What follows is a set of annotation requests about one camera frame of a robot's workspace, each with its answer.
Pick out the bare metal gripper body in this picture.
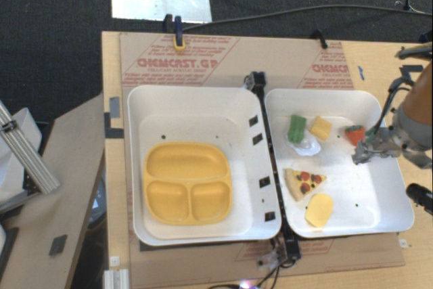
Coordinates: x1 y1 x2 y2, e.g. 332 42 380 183
369 127 433 170

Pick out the orange toy carrot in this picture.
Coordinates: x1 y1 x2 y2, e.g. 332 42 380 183
344 125 367 147

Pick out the white plastic tray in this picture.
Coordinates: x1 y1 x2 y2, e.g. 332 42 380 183
264 88 416 239
127 84 283 246

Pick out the yellow toy cheese block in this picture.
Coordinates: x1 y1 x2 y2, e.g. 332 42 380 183
309 116 333 141

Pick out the toy pizza slice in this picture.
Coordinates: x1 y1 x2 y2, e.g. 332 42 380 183
283 168 327 202

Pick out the yellow oval toy slice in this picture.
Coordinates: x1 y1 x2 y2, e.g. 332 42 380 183
304 192 334 229

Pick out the green toy vegetable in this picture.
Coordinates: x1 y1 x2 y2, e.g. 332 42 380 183
287 114 309 144

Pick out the thin black rod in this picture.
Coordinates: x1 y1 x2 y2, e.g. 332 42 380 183
254 86 296 244

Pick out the brown cardboard board red print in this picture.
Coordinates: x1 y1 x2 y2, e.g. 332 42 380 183
119 32 407 289

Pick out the yellow divided plate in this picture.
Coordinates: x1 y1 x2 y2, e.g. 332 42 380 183
143 141 233 226

